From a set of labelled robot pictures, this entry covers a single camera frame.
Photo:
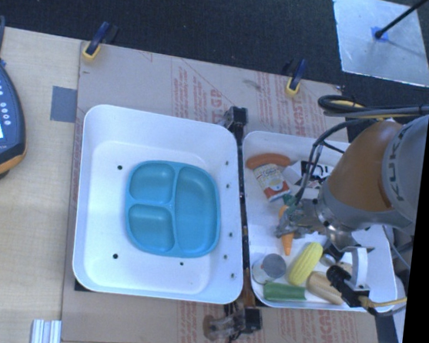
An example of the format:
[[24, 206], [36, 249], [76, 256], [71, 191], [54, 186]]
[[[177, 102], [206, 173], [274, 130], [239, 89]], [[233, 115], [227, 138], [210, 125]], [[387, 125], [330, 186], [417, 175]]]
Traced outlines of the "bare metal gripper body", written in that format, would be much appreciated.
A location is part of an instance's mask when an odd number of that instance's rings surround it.
[[336, 218], [330, 208], [318, 200], [301, 200], [290, 216], [294, 227], [308, 227], [309, 233], [305, 239], [318, 237], [322, 240], [324, 249], [344, 251], [350, 246], [351, 229]]

